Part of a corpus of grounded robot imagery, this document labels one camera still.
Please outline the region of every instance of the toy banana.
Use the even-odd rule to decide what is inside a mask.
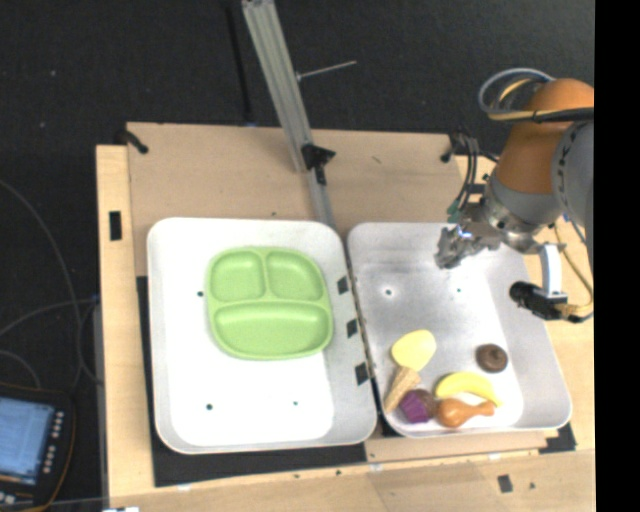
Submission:
[[[457,393],[472,393],[490,400],[496,407],[502,405],[502,401],[496,396],[489,379],[477,373],[451,373],[437,384],[434,392],[437,398],[446,398]]]

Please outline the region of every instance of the black bracket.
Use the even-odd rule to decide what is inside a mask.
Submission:
[[[302,146],[302,156],[307,170],[313,169],[316,173],[316,181],[320,185],[327,184],[327,178],[324,175],[324,166],[336,156],[335,151],[324,149],[313,144],[305,144]]]

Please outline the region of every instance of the ice cream cone toy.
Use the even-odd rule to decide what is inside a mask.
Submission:
[[[404,395],[420,384],[420,374],[436,351],[436,340],[426,329],[412,331],[391,347],[391,356],[400,366],[384,401],[384,410],[392,412]]]

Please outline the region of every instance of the table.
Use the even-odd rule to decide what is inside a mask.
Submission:
[[[387,438],[377,429],[365,443],[363,464],[155,487],[136,293],[136,276],[145,272],[146,231],[167,211],[300,220],[313,213],[306,180],[292,170],[278,128],[127,128],[148,153],[131,145],[96,150],[112,506],[210,510],[213,500],[224,510],[253,510],[259,500],[262,510],[286,504],[296,510],[395,511],[425,500],[442,510],[458,510],[470,500],[479,510],[584,510],[595,504],[593,320],[547,325],[572,396],[575,451],[540,454],[556,431],[415,441]],[[456,161],[439,159],[448,148],[445,135],[314,130],[314,140],[337,153],[327,178],[342,237],[366,221],[445,220],[461,183]],[[489,162],[483,166],[490,170]],[[588,269],[575,233],[568,226],[561,232],[574,259]],[[527,268],[540,282],[536,258],[527,257]],[[584,290],[568,267],[564,272],[565,289],[579,302]]]

